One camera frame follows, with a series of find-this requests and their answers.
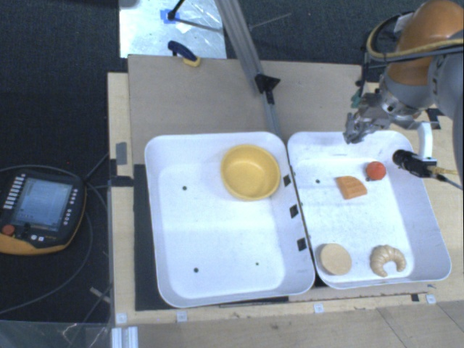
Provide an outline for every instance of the metal pole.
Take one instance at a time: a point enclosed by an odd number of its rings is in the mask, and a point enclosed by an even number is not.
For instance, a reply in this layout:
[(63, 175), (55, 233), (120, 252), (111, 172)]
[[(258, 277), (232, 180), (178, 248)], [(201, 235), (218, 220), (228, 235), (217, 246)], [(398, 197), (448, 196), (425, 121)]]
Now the metal pole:
[[(223, 19), (223, 24), (231, 40), (233, 50), (239, 58), (246, 79), (256, 93), (257, 84), (255, 78), (259, 74), (264, 74), (264, 72), (252, 37), (249, 33), (247, 22), (241, 11), (239, 0), (215, 0), (215, 3)], [(272, 99), (272, 89), (269, 91), (261, 91), (260, 93), (265, 108), (265, 115), (268, 120), (268, 127), (272, 133), (281, 137), (276, 106)]]

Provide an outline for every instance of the black cable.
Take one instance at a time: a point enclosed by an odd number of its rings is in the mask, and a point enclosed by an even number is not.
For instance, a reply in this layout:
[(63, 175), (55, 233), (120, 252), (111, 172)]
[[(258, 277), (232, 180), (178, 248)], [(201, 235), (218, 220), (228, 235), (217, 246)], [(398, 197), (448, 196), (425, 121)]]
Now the black cable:
[(384, 62), (384, 63), (408, 62), (414, 59), (420, 59), (424, 57), (434, 57), (437, 55), (462, 53), (463, 51), (464, 51), (463, 46), (451, 45), (451, 46), (445, 46), (443, 48), (433, 50), (433, 51), (425, 51), (423, 53), (406, 54), (406, 55), (393, 57), (393, 58), (387, 58), (385, 54), (383, 58), (371, 57), (371, 59), (376, 62)]
[(375, 49), (376, 51), (377, 51), (377, 48), (375, 47), (375, 45), (376, 45), (376, 42), (377, 42), (379, 33), (380, 33), (387, 25), (389, 25), (389, 24), (392, 23), (393, 21), (398, 20), (398, 18), (402, 17), (403, 15), (408, 15), (408, 14), (410, 14), (410, 13), (411, 13), (411, 12), (406, 12), (406, 13), (403, 13), (403, 14), (396, 14), (396, 15), (394, 15), (393, 17), (390, 17), (390, 18), (388, 18), (387, 20), (384, 20), (384, 21), (377, 27), (377, 31), (375, 32), (375, 35), (372, 37), (373, 47), (374, 47), (374, 49)]
[(93, 185), (93, 184), (90, 184), (89, 182), (86, 183), (86, 186), (88, 188), (90, 188), (90, 190), (92, 192), (95, 193), (95, 195), (98, 197), (98, 199), (100, 200), (100, 203), (103, 205), (103, 207), (105, 208), (105, 210), (108, 212), (108, 206), (107, 206), (107, 203), (104, 201), (103, 199), (103, 196), (100, 194), (100, 192), (97, 191), (96, 187)]
[(20, 308), (26, 307), (26, 306), (31, 305), (31, 304), (36, 303), (36, 302), (40, 302), (41, 300), (49, 297), (50, 295), (55, 294), (58, 291), (62, 290), (72, 280), (74, 280), (77, 277), (77, 275), (82, 271), (84, 266), (87, 264), (87, 261), (88, 261), (88, 259), (90, 257), (92, 247), (94, 245), (94, 229), (92, 228), (93, 227), (92, 222), (91, 222), (91, 219), (90, 219), (90, 217), (89, 217), (89, 215), (87, 213), (86, 213), (86, 219), (87, 219), (87, 223), (88, 223), (88, 234), (89, 234), (90, 239), (88, 241), (88, 249), (87, 249), (87, 252), (86, 252), (86, 256), (84, 257), (84, 259), (83, 259), (82, 263), (80, 264), (80, 266), (78, 267), (78, 269), (64, 283), (62, 283), (61, 285), (59, 285), (55, 289), (53, 289), (53, 290), (51, 290), (51, 291), (49, 291), (49, 292), (35, 298), (35, 299), (32, 299), (32, 300), (30, 300), (28, 302), (24, 302), (22, 304), (15, 305), (14, 307), (10, 307), (10, 308), (7, 308), (5, 310), (0, 310), (0, 315), (11, 312), (13, 310), (18, 310)]
[(52, 167), (52, 166), (46, 166), (46, 165), (16, 165), (16, 166), (11, 166), (11, 167), (4, 167), (3, 169), (0, 169), (0, 173), (5, 173), (6, 171), (19, 170), (19, 169), (48, 169), (48, 170), (56, 171), (58, 173), (68, 174), (77, 179), (81, 179), (79, 175), (71, 173), (70, 171), (59, 169), (58, 167)]
[(463, 190), (463, 187), (460, 186), (459, 184), (451, 181), (450, 179), (448, 179), (447, 177), (445, 177), (444, 175), (442, 174), (437, 174), (436, 175), (436, 179), (440, 182), (446, 182), (446, 183), (449, 183), (451, 184), (452, 186), (456, 187), (457, 189), (460, 189), (461, 191)]
[(94, 168), (92, 170), (90, 170), (88, 172), (88, 174), (86, 175), (86, 177), (83, 179), (84, 182), (88, 182), (88, 180), (90, 179), (90, 177), (97, 171), (97, 169), (102, 166), (102, 164), (104, 163), (104, 161), (108, 158), (109, 154), (106, 153), (101, 159), (100, 161), (98, 161), (96, 163), (96, 165), (94, 166)]

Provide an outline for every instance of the red ball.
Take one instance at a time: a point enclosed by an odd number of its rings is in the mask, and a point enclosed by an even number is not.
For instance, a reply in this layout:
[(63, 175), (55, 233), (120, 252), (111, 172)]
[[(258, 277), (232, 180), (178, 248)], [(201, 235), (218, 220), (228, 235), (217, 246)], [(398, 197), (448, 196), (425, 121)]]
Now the red ball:
[(386, 175), (386, 168), (381, 162), (372, 161), (366, 167), (365, 172), (372, 181), (379, 181)]

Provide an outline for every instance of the yellow bowl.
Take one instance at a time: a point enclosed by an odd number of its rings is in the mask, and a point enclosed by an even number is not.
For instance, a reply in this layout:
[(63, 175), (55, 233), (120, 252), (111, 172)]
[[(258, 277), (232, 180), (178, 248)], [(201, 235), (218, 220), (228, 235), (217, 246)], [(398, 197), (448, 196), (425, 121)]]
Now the yellow bowl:
[(220, 165), (224, 186), (235, 197), (259, 200), (273, 194), (281, 179), (274, 156), (265, 149), (241, 144), (229, 149)]

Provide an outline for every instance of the orange toy food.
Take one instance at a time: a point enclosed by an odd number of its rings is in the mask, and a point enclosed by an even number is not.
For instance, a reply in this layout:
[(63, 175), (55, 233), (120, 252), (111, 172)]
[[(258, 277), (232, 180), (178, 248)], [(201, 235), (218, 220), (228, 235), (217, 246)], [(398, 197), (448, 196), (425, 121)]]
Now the orange toy food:
[(372, 181), (379, 181), (386, 175), (386, 168), (381, 162), (372, 161), (366, 167), (365, 172)]
[(364, 187), (359, 179), (351, 176), (338, 177), (336, 179), (341, 194), (344, 199), (354, 199), (355, 197), (368, 194), (368, 190)]

